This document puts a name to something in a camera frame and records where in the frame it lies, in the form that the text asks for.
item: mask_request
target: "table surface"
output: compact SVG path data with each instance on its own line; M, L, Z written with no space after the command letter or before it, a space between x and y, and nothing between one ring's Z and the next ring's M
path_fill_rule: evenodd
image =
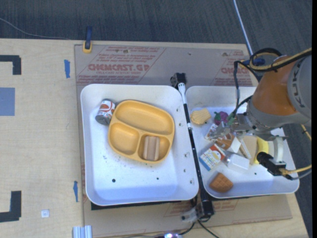
M11 191L22 193L19 221L0 223L1 237L71 237L84 226L74 45L82 41L1 39L0 55L19 55L22 75L0 62L0 87L15 88L14 116L0 116L0 213L10 209ZM143 45L242 49L238 44L96 41ZM70 62L65 76L64 60ZM74 184L78 186L78 201ZM225 237L308 237L295 195L287 195L292 219L212 228ZM49 209L48 218L41 211ZM208 237L193 229L186 238Z

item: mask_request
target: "yellow plate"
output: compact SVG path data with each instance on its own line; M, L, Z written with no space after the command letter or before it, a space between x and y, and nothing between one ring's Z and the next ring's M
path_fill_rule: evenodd
M159 163L167 157L174 133L174 120L168 112L147 103L127 100L119 103L113 112L108 141L118 154L145 163ZM156 161L143 158L146 136L159 138Z

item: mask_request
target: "dark gray floor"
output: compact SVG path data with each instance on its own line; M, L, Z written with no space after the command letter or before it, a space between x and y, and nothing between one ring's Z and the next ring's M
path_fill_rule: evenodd
M275 48L294 55L312 46L313 0L236 0L253 52ZM0 0L0 18L35 35L72 40L246 43L233 0ZM0 20L0 38L41 39ZM312 161L299 125L285 133L296 167ZM312 175L296 196L313 237Z

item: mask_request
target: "white plastic tray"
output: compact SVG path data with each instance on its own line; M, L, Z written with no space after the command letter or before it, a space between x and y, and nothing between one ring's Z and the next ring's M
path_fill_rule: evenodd
M175 135L168 157L146 164L115 153L108 141L108 127L95 116L103 99L115 103L142 101L169 112ZM180 93L170 86L86 86L80 96L86 172L86 193L91 202L116 204L189 200L199 185Z
M241 98L251 96L255 87L240 87ZM188 110L191 114L194 110L207 108L212 118L214 112L224 111L230 114L236 105L235 87L225 86L193 86L186 91L186 99ZM242 106L238 113L243 113L246 106ZM198 156L206 151L212 143L204 136L208 132L211 122L202 126L192 123L193 136ZM276 129L272 133L283 136L282 129ZM286 140L284 140L284 155L283 161L287 163L286 168L289 170L295 169L295 165L289 151ZM288 180L282 176L272 176L263 166L252 165L245 172L237 172L229 169L224 163L220 163L211 171L200 164L204 187L206 191L213 197L219 199L249 197L272 194L286 194L295 192L299 187L299 180ZM219 193L209 187L210 182L218 172L227 176L234 184L233 188L226 193Z

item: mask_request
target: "black tape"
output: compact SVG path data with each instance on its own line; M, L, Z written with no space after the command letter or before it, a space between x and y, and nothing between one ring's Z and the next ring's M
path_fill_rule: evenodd
M21 191L11 191L10 210L0 213L0 222L18 221L21 217Z
M12 75L21 75L21 57L14 55L0 55L0 61L11 61Z

